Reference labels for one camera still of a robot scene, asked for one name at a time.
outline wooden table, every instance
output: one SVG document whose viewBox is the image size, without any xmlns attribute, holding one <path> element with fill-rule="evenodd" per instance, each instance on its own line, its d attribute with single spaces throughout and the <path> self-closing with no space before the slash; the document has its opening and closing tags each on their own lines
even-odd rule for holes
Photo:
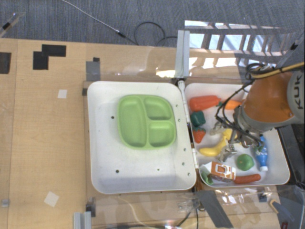
<svg viewBox="0 0 305 229">
<path fill-rule="evenodd" d="M 49 70 L 33 70 L 33 52 L 42 44 L 66 45 L 66 57 L 49 57 Z M 93 228 L 139 221 L 176 225 L 184 218 L 177 203 L 189 193 L 100 194 L 86 174 L 85 158 L 86 62 L 100 58 L 101 80 L 169 82 L 156 72 L 174 70 L 175 49 L 0 39 L 0 52 L 11 53 L 10 73 L 0 74 L 0 199 L 10 199 L 8 208 L 0 208 L 0 228 L 72 228 L 73 213 L 84 212 L 90 197 L 97 206 Z M 194 71 L 193 76 L 221 83 L 228 82 L 223 79 L 228 73 L 230 83 L 240 82 L 237 68 Z M 66 98 L 58 98 L 59 90 L 67 90 Z M 278 200 L 275 187 L 268 189 L 268 199 Z M 44 202 L 49 192 L 59 196 L 54 207 Z M 217 197 L 236 228 L 278 228 L 276 214 L 253 192 L 225 190 Z M 199 228 L 214 228 L 206 212 L 199 217 Z M 195 224 L 192 213 L 183 225 Z"/>
</svg>

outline blue bottle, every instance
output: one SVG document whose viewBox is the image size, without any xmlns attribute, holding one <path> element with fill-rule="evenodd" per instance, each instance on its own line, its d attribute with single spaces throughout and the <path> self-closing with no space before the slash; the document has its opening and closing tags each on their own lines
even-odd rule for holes
<svg viewBox="0 0 305 229">
<path fill-rule="evenodd" d="M 263 135 L 260 136 L 261 141 L 265 143 L 264 147 L 258 147 L 255 149 L 255 158 L 260 164 L 260 171 L 267 171 L 268 166 L 266 164 L 268 158 L 268 152 L 266 147 L 266 140 Z"/>
</svg>

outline green plate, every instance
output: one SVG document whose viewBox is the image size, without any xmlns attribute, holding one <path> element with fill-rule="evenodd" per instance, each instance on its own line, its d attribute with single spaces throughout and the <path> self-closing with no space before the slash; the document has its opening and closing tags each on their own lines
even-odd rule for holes
<svg viewBox="0 0 305 229">
<path fill-rule="evenodd" d="M 153 95 L 128 95 L 118 104 L 120 138 L 136 149 L 167 147 L 176 139 L 176 124 L 170 103 Z"/>
</svg>

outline gray carpet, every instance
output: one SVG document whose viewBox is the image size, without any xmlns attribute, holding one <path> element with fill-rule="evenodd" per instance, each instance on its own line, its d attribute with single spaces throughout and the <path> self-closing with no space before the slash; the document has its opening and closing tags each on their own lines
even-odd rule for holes
<svg viewBox="0 0 305 229">
<path fill-rule="evenodd" d="M 184 20 L 304 28 L 305 0 L 67 0 L 133 39 L 143 21 L 160 24 L 167 36 L 177 35 Z M 58 0 L 0 0 L 0 24 L 14 12 L 25 17 L 5 37 L 71 42 L 131 44 L 113 31 Z M 155 45 L 160 29 L 142 26 L 142 45 Z M 166 46 L 175 46 L 169 39 Z"/>
</svg>

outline toy banana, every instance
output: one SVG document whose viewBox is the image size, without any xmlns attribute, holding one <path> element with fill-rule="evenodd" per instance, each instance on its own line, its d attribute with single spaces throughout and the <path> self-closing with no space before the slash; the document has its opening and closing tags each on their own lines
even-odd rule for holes
<svg viewBox="0 0 305 229">
<path fill-rule="evenodd" d="M 204 156 L 208 156 L 208 157 L 214 157 L 220 154 L 222 148 L 224 146 L 226 146 L 226 142 L 225 140 L 229 140 L 231 138 L 231 134 L 232 134 L 232 130 L 231 129 L 226 129 L 223 132 L 223 137 L 221 139 L 221 141 L 214 147 L 204 147 L 204 148 L 200 148 L 199 152 L 204 155 Z"/>
</svg>

